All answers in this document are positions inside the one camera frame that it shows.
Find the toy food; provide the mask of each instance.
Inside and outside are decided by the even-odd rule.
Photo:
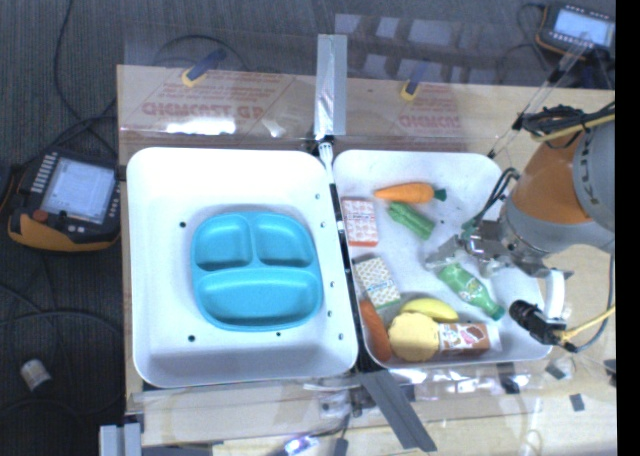
[[[431,201],[432,198],[444,201],[447,199],[445,189],[435,190],[430,184],[425,182],[407,182],[396,186],[377,189],[373,195],[376,198],[391,200],[395,202],[407,202],[410,204],[421,204]]]
[[[420,312],[438,323],[454,323],[459,319],[458,313],[448,303],[436,298],[409,300],[400,307],[400,313],[404,312]]]
[[[370,257],[353,265],[355,279],[376,309],[400,302],[400,291],[382,257]]]
[[[419,312],[396,316],[388,334],[393,353],[407,362],[426,362],[440,347],[438,323]]]
[[[382,318],[378,315],[378,312],[376,312],[373,303],[367,299],[360,300],[360,315],[369,330],[373,356],[381,362],[386,362],[393,356],[393,353],[391,351],[391,343],[389,342],[387,329],[384,326]]]
[[[442,323],[438,327],[440,353],[444,356],[478,356],[493,349],[500,351],[500,334],[485,323]]]
[[[459,263],[449,264],[437,274],[465,303],[481,308],[494,321],[504,316],[504,307],[493,301],[486,286]]]
[[[366,199],[344,198],[342,212],[347,242],[351,246],[378,244],[378,227],[373,202]]]
[[[435,223],[420,214],[409,204],[403,202],[391,202],[387,210],[393,221],[396,221],[408,229],[415,232],[421,239],[425,241],[431,237]]]

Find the wooden table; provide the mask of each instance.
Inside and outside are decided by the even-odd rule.
[[[195,104],[195,93],[177,84],[180,72],[119,68],[121,165],[137,150],[154,145],[305,148],[313,123],[314,78],[227,72],[216,77],[214,73],[207,80],[217,90],[212,86],[210,96]],[[400,87],[395,81],[349,79],[347,136],[336,139],[336,150],[344,146],[486,154],[536,92],[528,87],[425,84],[415,104],[408,105],[398,95]],[[556,89],[544,105],[565,104],[589,112],[614,98],[613,91]],[[225,123],[237,122],[236,133],[205,138],[179,134],[179,130],[162,132],[168,123],[197,119],[199,108],[189,108],[194,105],[202,107],[199,114],[208,110]],[[181,106],[183,112],[177,114]],[[501,168],[521,170],[536,146],[528,135],[519,134],[496,162]],[[344,392],[313,390],[302,382],[143,390],[131,347],[126,182],[122,191],[126,389],[128,413],[143,414],[143,446],[224,441],[213,446],[213,454],[265,455],[280,449],[295,433],[339,427]],[[608,255],[590,247],[572,247],[548,264],[575,272],[567,282],[565,301],[570,327],[604,310]],[[585,340],[592,333],[588,331]],[[584,353],[572,356],[554,348],[543,361],[515,362],[511,372],[521,381],[519,393],[496,389],[496,366],[470,366],[457,369],[468,379],[444,384],[427,379],[416,385],[413,405],[442,455],[615,454],[616,388],[603,363],[615,358],[614,315],[600,340]],[[559,380],[545,371],[550,363],[567,377]],[[332,454],[331,438],[339,435],[320,438],[320,445],[305,454]],[[403,451],[375,407],[352,416],[345,437],[350,455]]]

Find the wire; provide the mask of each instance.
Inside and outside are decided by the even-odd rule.
[[[62,21],[62,25],[60,26],[60,31],[58,32],[58,38],[56,39],[55,51],[54,51],[54,55],[53,55],[53,82],[54,82],[54,86],[55,86],[56,92],[57,92],[58,96],[60,97],[60,100],[62,101],[62,104],[64,105],[64,107],[69,111],[69,113],[76,120],[82,120],[83,117],[71,105],[71,103],[67,99],[67,97],[66,97],[66,95],[65,95],[65,93],[64,93],[64,91],[62,89],[62,86],[60,85],[60,76],[58,74],[58,69],[59,69],[59,64],[60,64],[60,53],[61,53],[61,49],[62,49],[62,39],[63,39],[64,34],[66,32],[67,25],[69,24],[69,18],[71,16],[71,10],[73,8],[73,3],[74,3],[74,0],[69,0],[68,3],[67,3],[67,8],[65,10],[64,19]],[[114,101],[111,101],[107,105],[107,107],[102,111],[102,113],[105,113],[108,109],[110,109],[110,107],[113,104],[113,102]],[[113,155],[117,155],[116,150],[102,136],[100,136],[98,133],[96,133],[92,129],[89,129],[89,132],[94,137],[96,137],[100,141],[100,143],[102,143],[102,145],[104,145],[107,149],[109,149]]]
[[[532,49],[533,53],[538,59],[538,62],[543,72],[547,72],[549,69],[549,63],[545,60],[543,54],[540,52],[540,49],[538,48],[538,45],[531,38],[531,35],[529,34],[528,30],[524,27],[523,22],[520,19],[522,12],[524,11],[525,8],[537,8],[542,12],[544,10],[544,5],[540,3],[524,3],[520,5],[520,7],[518,8],[518,11],[516,12],[516,24],[518,25],[518,29],[520,29],[520,33],[522,34],[523,40],[525,40],[526,42],[521,42],[519,44],[516,44],[510,47],[498,59],[498,62],[496,63],[496,80],[495,80],[496,84],[504,83],[506,78],[506,72],[507,72],[507,67],[506,67],[507,57],[509,56],[509,54],[519,49]]]
[[[44,253],[40,253],[40,260],[42,262],[42,270],[43,270],[44,277],[45,277],[45,283],[47,285],[47,293],[48,293],[49,299],[51,301],[51,307],[52,307],[53,310],[57,310],[58,309],[58,303],[56,302],[55,295],[53,294],[51,274],[49,272],[49,264],[47,262],[47,259],[46,259]],[[64,341],[63,341],[63,338],[62,338],[62,332],[60,331],[60,328],[56,324],[54,324],[52,322],[49,322],[49,324],[52,324],[54,326],[54,328],[55,328],[56,335],[57,335],[57,342],[58,342],[58,345],[60,346],[60,349],[62,351],[62,357],[63,357],[64,365],[65,365],[65,368],[66,368],[66,371],[67,371],[67,381],[68,381],[69,386],[72,387],[73,384],[75,383],[75,378],[74,378],[73,369],[71,367],[71,359],[69,357],[68,351],[65,348]]]
[[[90,314],[88,312],[83,312],[83,311],[80,311],[80,310],[55,310],[55,311],[41,310],[41,311],[38,311],[38,312],[35,312],[35,313],[23,314],[21,316],[14,317],[11,320],[0,321],[0,328],[2,328],[3,326],[7,326],[9,324],[15,323],[15,322],[26,321],[26,320],[29,320],[29,319],[48,319],[48,318],[54,318],[55,319],[56,317],[90,319],[90,320],[96,321],[99,324],[105,326],[110,332],[112,332],[117,337],[122,337],[122,331],[120,329],[118,329],[117,327],[113,326],[108,321],[102,319],[99,316],[96,316],[95,314]]]
[[[572,353],[580,353],[585,349],[591,347],[604,333],[604,330],[607,327],[607,323],[609,322],[609,317],[611,317],[611,315],[615,313],[615,309],[616,309],[615,303],[614,303],[614,296],[615,296],[614,268],[615,268],[615,255],[611,255],[611,258],[609,259],[609,295],[607,298],[607,309],[599,316],[575,328],[572,328],[571,330],[556,332],[556,335],[560,338],[560,341],[564,343],[564,348],[567,349],[568,351],[571,351]],[[601,322],[600,328],[598,328],[598,331],[594,334],[593,337],[591,337],[591,339],[589,339],[589,341],[585,342],[580,346],[575,346],[570,342],[570,339],[578,335],[580,332],[583,332],[584,330],[591,328],[592,326],[594,326],[599,322]]]
[[[35,278],[37,277],[38,273],[34,272],[32,274],[32,276],[30,277],[30,279],[27,281],[27,289],[30,289],[31,286],[33,285],[33,282],[35,281]],[[31,309],[35,310],[36,312],[41,312],[42,310],[40,309],[40,307],[38,307],[35,303],[33,303],[30,299],[28,299],[26,296],[24,296],[23,294],[19,293],[18,291],[13,290],[11,287],[8,286],[8,284],[6,284],[5,282],[0,280],[0,290],[2,290],[3,292],[5,292],[6,294],[8,294],[9,296],[11,296],[14,300],[14,302],[16,301],[21,301],[24,304],[28,305]],[[14,313],[16,312],[17,308],[14,305],[12,305],[10,307],[10,315],[9,315],[9,321],[11,321],[13,319]],[[47,358],[47,360],[49,360],[50,362],[52,362],[55,358],[55,350],[57,349],[58,345],[60,346],[61,350],[62,350],[62,354],[64,356],[64,363],[65,363],[65,367],[67,369],[67,372],[71,372],[71,364],[69,362],[69,357],[67,352],[65,351],[65,347],[64,344],[62,343],[62,338],[61,338],[61,334],[60,331],[58,329],[57,326],[55,326],[51,321],[46,321],[47,324],[49,324],[49,326],[56,331],[57,334],[57,345],[54,348],[54,353],[53,355],[49,356]],[[13,364],[15,365],[16,369],[20,367],[20,363],[18,362],[18,358],[16,356],[16,352],[15,352],[15,345],[14,345],[14,339],[15,339],[15,326],[13,325],[7,325],[5,327],[5,329],[7,329],[7,331],[9,332],[8,335],[10,335],[8,337],[8,341],[7,341],[7,346],[8,346],[8,353],[10,355],[10,358],[13,360]]]
[[[209,42],[214,42],[218,45],[221,45],[222,47],[224,47],[225,49],[229,50],[232,54],[234,54],[238,60],[240,61],[240,64],[242,65],[242,68],[244,71],[246,72],[250,72],[251,68],[249,67],[249,65],[247,64],[247,62],[245,61],[245,59],[242,57],[242,55],[236,51],[233,47],[231,47],[228,43],[226,43],[224,40],[221,40],[220,38],[216,38],[214,36],[210,36],[210,35],[202,35],[202,34],[198,34],[198,33],[193,33],[193,34],[188,34],[188,35],[181,35],[178,36],[176,38],[172,38],[171,40],[169,40],[168,42],[165,42],[162,47],[160,47],[160,49],[158,49],[158,51],[155,54],[155,57],[152,60],[152,65],[157,65],[159,62],[162,62],[166,59],[171,59],[171,58],[160,58],[159,55],[165,51],[166,49],[168,49],[169,47],[172,47],[176,44],[182,43],[184,41],[189,41],[189,40],[208,40]]]
[[[577,133],[596,125],[615,120],[615,100],[593,113],[562,104],[554,108],[543,108],[539,113],[526,114],[522,118],[522,128],[532,134],[535,141],[549,144],[549,140],[575,134],[562,147],[570,145]]]
[[[520,15],[522,13],[522,11],[524,10],[524,8],[527,7],[536,7],[540,10],[544,10],[545,6],[542,4],[537,4],[537,3],[525,3],[523,5],[520,6],[520,8],[518,9],[518,12],[516,14],[516,21],[518,23],[518,27],[520,28],[520,31],[523,35],[523,37],[527,40],[530,39],[529,34],[527,33],[522,21],[520,20]],[[512,51],[515,51],[516,49],[519,48],[524,48],[524,47],[528,47],[528,46],[532,46],[532,48],[536,51],[536,54],[538,56],[538,59],[540,60],[540,63],[543,67],[543,69],[545,69],[545,71],[548,69],[548,65],[549,63],[545,60],[545,57],[542,53],[542,51],[539,49],[538,45],[536,44],[534,39],[531,39],[531,43],[521,43],[519,45],[516,45],[512,48],[510,48],[505,54],[504,56],[501,58],[501,60],[498,62],[497,64],[497,69],[498,69],[498,74],[497,74],[497,82],[498,84],[502,84],[504,82],[504,74],[500,73],[500,68],[504,66],[504,61],[506,60],[506,57],[509,53],[511,53]],[[574,65],[582,58],[583,53],[586,52],[586,49],[578,44],[574,44],[572,45],[571,49],[569,49],[568,52],[564,53],[563,57],[560,59],[560,61],[558,62],[558,64],[555,66],[555,68],[553,69],[553,71],[549,74],[549,77],[545,80],[545,82],[543,83],[543,85],[540,87],[540,89],[538,89],[538,91],[536,92],[536,94],[534,95],[534,97],[531,99],[531,101],[527,104],[527,106],[518,114],[515,122],[502,134],[498,137],[498,139],[496,140],[496,142],[493,144],[492,148],[489,150],[489,152],[487,153],[487,156],[491,159],[494,159],[500,152],[502,152],[504,149],[506,149],[511,142],[515,139],[515,137],[518,135],[519,131],[521,128],[527,128],[525,126],[525,123],[527,120],[535,120],[536,116],[540,116],[540,114],[538,115],[531,115],[530,113],[534,110],[537,110],[540,108],[540,106],[542,105],[542,102],[548,97],[548,95],[551,93],[551,91],[553,91],[553,89],[555,89],[556,87],[558,87],[563,81],[565,81],[566,76],[568,75],[568,73],[573,69]],[[600,70],[602,71],[603,75],[605,77],[607,77],[607,86],[611,87],[611,83],[608,80],[608,76],[606,74],[606,71],[604,70],[604,63],[602,60],[602,57],[600,56],[600,54],[595,53],[595,55],[588,55],[587,58],[597,64],[600,68]],[[573,110],[574,113],[582,113],[579,110]],[[572,130],[568,130],[568,126],[564,125],[561,127],[561,129],[567,129],[567,131],[565,133],[563,133],[563,135],[566,134],[573,134],[573,133],[577,133],[579,132],[580,129],[584,128],[585,130],[589,127],[587,125],[587,123],[590,123],[590,119],[588,118],[586,119],[582,119],[580,120],[580,126],[582,127],[572,127]],[[547,145],[549,145],[548,141],[553,139],[554,137],[560,136],[560,134],[556,135],[556,136],[550,136],[547,137],[546,134],[548,134],[549,131],[546,131],[546,133],[540,133],[537,132],[535,133],[535,137],[533,138],[535,141],[540,141],[540,142],[544,142],[547,143]],[[574,135],[574,137],[565,144],[565,147],[570,145],[571,143],[573,143],[573,141],[575,141],[575,139],[577,138],[577,134]]]
[[[537,141],[537,142],[549,141],[549,140],[552,140],[554,138],[559,138],[560,136],[566,136],[568,134],[573,134],[575,132],[580,132],[585,127],[587,129],[590,129],[591,127],[596,127],[597,125],[601,125],[601,124],[604,124],[606,122],[613,122],[615,120],[615,118],[616,118],[615,115],[605,116],[604,118],[601,118],[599,120],[595,120],[593,122],[587,122],[584,125],[574,125],[572,127],[568,127],[568,128],[563,129],[561,131],[556,131],[556,132],[547,134],[545,136],[532,136],[532,139],[533,139],[533,141]]]
[[[116,119],[115,115],[96,115],[89,118],[83,118],[82,120],[78,120],[76,123],[67,127],[58,136],[56,136],[56,138],[51,143],[49,143],[49,145],[47,145],[46,148],[64,145],[65,143],[79,136],[83,132],[90,130],[91,129],[90,126],[96,122],[99,122],[101,120],[115,120],[115,119]],[[23,161],[22,164],[18,165],[18,168],[26,168],[29,165],[29,163],[31,163],[41,155],[42,155],[42,152],[38,152],[36,155],[30,157],[26,161]]]
[[[473,218],[471,218],[468,222],[465,223],[465,226],[466,226],[465,234],[470,235],[473,232],[473,230],[478,227],[478,225],[482,221],[482,218],[484,218],[485,214],[487,214],[489,209],[491,209],[491,207],[493,207],[493,205],[503,197],[504,192],[506,191],[507,186],[509,185],[509,182],[511,182],[512,180],[518,180],[519,178],[520,178],[520,174],[513,167],[509,167],[502,172],[502,174],[498,178],[498,181],[493,187],[493,190],[491,191],[489,198],[485,202],[482,210],[480,210],[478,214],[476,214]]]
[[[60,413],[66,415],[67,417],[70,417],[73,420],[74,428],[70,430],[68,447],[64,452],[64,454],[71,455],[76,452],[75,449],[77,445],[78,433],[83,428],[82,422],[80,420],[80,415],[78,414],[78,412],[76,412],[72,407],[70,407],[69,405],[67,405],[62,401],[57,401],[55,399],[33,398],[33,397],[21,399],[19,401],[16,401],[15,403],[12,403],[3,407],[0,410],[0,423],[5,421],[6,419],[12,418],[13,416],[16,415],[17,412],[19,412],[20,410],[24,410],[27,407],[55,408]]]

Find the gray carpet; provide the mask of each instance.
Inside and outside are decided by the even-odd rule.
[[[350,75],[401,79],[402,60],[440,43],[452,52],[426,80],[537,86],[557,63],[530,45],[535,5],[550,1],[0,0],[0,161],[19,165],[78,119],[115,115],[116,65],[190,63],[212,45],[232,50],[230,69],[313,74],[316,35],[347,32]],[[616,13],[616,0],[563,1]],[[401,53],[386,51],[385,28],[406,43]],[[482,51],[475,61],[456,61],[465,38]],[[582,79],[573,86],[589,87]],[[615,86],[615,67],[605,82]],[[93,129],[67,148],[112,157],[114,120]],[[96,455],[98,427],[122,421],[121,278],[119,244],[43,254],[0,231],[1,455]],[[15,320],[67,311],[90,316]],[[20,377],[30,358],[53,377],[46,400],[35,401]]]

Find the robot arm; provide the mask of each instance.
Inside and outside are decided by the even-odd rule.
[[[548,256],[570,246],[584,244],[615,254],[615,119],[613,103],[591,115],[559,106],[534,115],[548,119],[544,130],[523,127],[532,132],[541,145],[519,175],[507,169],[490,195],[485,208],[471,219],[460,236],[425,261],[451,258],[463,249],[475,257],[484,277],[501,267],[517,267],[547,284],[545,311],[524,301],[514,302],[509,313],[516,322],[542,344],[555,344],[579,351],[569,342],[576,330],[565,331],[560,319],[564,301],[564,279],[571,272],[549,269]],[[567,122],[569,129],[558,129],[559,113],[577,115],[579,123]],[[516,185],[506,199],[511,179]],[[498,200],[504,204],[496,221],[484,220],[485,212]],[[612,289],[608,310],[588,323],[603,321],[613,312]]]
[[[549,136],[519,176],[498,220],[474,219],[474,230],[460,241],[485,270],[499,263],[544,278],[549,272],[544,259],[570,246],[615,253],[615,120]]]

